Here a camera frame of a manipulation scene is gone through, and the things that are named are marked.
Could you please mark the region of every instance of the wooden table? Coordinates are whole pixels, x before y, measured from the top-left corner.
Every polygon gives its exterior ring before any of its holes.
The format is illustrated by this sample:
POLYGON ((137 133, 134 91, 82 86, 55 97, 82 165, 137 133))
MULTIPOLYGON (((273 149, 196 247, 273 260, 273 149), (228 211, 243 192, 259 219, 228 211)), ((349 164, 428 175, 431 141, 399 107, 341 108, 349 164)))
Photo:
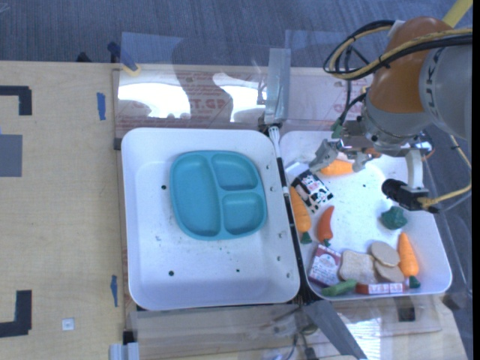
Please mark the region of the wooden table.
MULTIPOLYGON (((121 215, 113 148, 117 69, 117 64, 0 62, 0 86, 32 91, 31 115, 19 115, 18 97, 0 96, 1 134, 22 135, 21 177, 0 177, 0 323, 15 321, 17 291, 32 294, 31 329, 27 335, 0 337, 1 359, 108 359, 109 345, 122 342, 121 215), (98 94, 105 97, 104 120, 98 94)), ((452 313, 438 297, 432 300, 442 329, 378 338, 370 344, 379 358, 466 358, 452 313)), ((335 355, 331 344, 319 345, 325 348, 319 356, 335 355)))

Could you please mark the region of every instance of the bread slice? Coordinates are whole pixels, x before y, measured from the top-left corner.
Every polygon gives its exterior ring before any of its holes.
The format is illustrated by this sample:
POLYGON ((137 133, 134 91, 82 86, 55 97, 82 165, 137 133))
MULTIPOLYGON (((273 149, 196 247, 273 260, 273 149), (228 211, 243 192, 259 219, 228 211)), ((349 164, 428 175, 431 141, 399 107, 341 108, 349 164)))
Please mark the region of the bread slice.
POLYGON ((389 281, 391 283, 402 283, 405 280, 405 276, 398 268, 398 265, 391 267, 387 265, 383 265, 380 261, 375 260, 375 269, 378 272, 378 275, 389 281))
POLYGON ((377 284, 374 268, 374 257, 367 253, 345 250, 338 274, 345 281, 353 279, 361 284, 377 284))
POLYGON ((384 266, 395 267, 400 262, 397 250, 383 241, 374 241, 370 246, 370 253, 384 266))

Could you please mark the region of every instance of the orange carrot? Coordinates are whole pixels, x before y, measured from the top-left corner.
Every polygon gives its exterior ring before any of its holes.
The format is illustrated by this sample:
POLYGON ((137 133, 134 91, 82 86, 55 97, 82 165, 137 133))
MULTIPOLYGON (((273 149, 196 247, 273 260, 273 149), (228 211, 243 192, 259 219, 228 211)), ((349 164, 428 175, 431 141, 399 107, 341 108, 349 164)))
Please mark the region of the orange carrot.
POLYGON ((311 219, 308 214, 306 205, 304 204, 299 193, 294 187, 290 186, 290 200, 292 202, 293 217, 295 218, 295 227, 299 233, 307 232, 311 227, 311 219))
POLYGON ((405 232, 398 236, 398 254, 400 255, 400 263, 398 266, 403 274, 407 277, 416 276, 419 273, 419 263, 417 262, 413 247, 405 232))
POLYGON ((352 163, 335 159, 330 163, 330 165, 322 168, 320 172, 327 176, 345 175, 347 173, 352 173, 353 168, 352 163))
POLYGON ((326 247, 330 245, 329 240, 333 238, 332 226, 330 221, 332 213, 335 209, 334 205, 330 205, 320 216, 318 225, 316 226, 316 237, 319 242, 322 242, 326 247))

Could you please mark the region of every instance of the blue plate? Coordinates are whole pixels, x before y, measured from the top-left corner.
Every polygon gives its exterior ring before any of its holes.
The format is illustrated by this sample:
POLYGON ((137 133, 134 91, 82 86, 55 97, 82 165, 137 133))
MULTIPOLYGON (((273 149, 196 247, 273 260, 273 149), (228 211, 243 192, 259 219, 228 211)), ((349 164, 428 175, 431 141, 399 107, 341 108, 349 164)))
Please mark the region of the blue plate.
POLYGON ((243 154, 194 151, 170 169, 170 198, 181 230, 195 239, 234 239, 255 233, 266 220, 257 168, 243 154))

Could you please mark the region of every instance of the green toy vegetable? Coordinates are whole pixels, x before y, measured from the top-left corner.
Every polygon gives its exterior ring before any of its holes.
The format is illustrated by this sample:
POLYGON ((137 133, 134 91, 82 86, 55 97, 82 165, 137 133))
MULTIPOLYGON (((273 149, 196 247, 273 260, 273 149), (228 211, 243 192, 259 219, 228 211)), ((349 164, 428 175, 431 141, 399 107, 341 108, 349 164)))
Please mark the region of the green toy vegetable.
POLYGON ((417 279, 415 276, 410 276, 408 278, 408 285, 410 288, 420 288, 421 284, 420 284, 420 281, 419 279, 417 279))
POLYGON ((397 230, 407 224, 407 219, 404 217, 404 210, 395 205, 388 211, 382 212, 380 220, 389 230, 397 230))
POLYGON ((310 237, 310 234, 308 232, 303 232, 301 234, 301 240, 300 242, 302 244, 310 244, 312 242, 312 238, 310 237))
POLYGON ((357 285, 356 280, 348 279, 347 281, 342 281, 338 284, 327 286, 322 289, 322 295, 324 296, 339 296, 344 293, 353 291, 357 285))

